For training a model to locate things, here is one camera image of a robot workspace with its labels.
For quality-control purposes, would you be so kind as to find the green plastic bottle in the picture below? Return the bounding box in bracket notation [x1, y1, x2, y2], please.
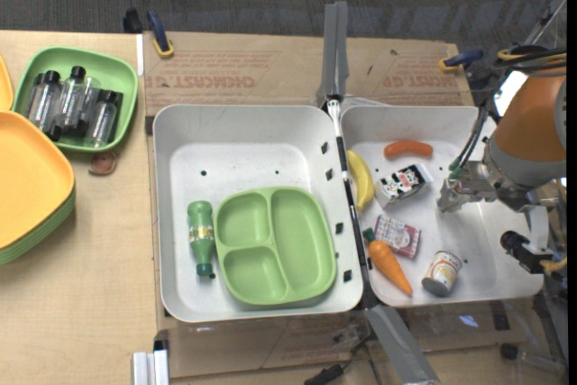
[186, 199, 218, 278]

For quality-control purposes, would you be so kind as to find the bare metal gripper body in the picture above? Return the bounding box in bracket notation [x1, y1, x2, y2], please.
[461, 160, 538, 212]

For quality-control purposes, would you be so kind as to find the green square plate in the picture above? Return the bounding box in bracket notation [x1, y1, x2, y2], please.
[12, 45, 140, 154]

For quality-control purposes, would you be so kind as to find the small white and orange can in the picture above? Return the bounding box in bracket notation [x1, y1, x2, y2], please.
[420, 250, 464, 298]

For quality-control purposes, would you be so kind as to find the brown cardboard board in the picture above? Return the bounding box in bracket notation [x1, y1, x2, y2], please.
[142, 30, 534, 380]

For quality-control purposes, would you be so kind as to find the yellow banana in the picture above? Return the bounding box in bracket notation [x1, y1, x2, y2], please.
[345, 149, 376, 214]

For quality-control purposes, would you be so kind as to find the white plastic tray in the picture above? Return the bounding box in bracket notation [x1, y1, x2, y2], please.
[338, 105, 546, 309]
[151, 104, 365, 325]

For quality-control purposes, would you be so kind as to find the orange sausage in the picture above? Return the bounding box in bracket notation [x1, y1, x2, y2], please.
[383, 140, 435, 161]

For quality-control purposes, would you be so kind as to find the green divided plate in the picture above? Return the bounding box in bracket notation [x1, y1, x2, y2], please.
[214, 186, 339, 308]

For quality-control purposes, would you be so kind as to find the clear plastic bottle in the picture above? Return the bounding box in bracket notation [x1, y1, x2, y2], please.
[26, 69, 63, 133]
[83, 88, 120, 149]
[55, 65, 88, 130]
[81, 75, 103, 105]

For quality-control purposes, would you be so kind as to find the cow print milk carton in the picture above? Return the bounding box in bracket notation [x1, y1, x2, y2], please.
[374, 162, 435, 209]

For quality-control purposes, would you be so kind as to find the black cylinder on white bracket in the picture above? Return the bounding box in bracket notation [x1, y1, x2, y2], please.
[499, 201, 556, 276]

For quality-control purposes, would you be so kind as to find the orange carrot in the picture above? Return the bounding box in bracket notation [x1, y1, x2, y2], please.
[362, 227, 415, 298]

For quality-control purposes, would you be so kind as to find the pink packet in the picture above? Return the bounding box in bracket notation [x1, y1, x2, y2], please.
[372, 214, 423, 261]

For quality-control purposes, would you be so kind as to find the yellow plate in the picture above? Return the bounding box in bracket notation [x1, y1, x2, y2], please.
[0, 53, 15, 112]
[0, 109, 77, 251]

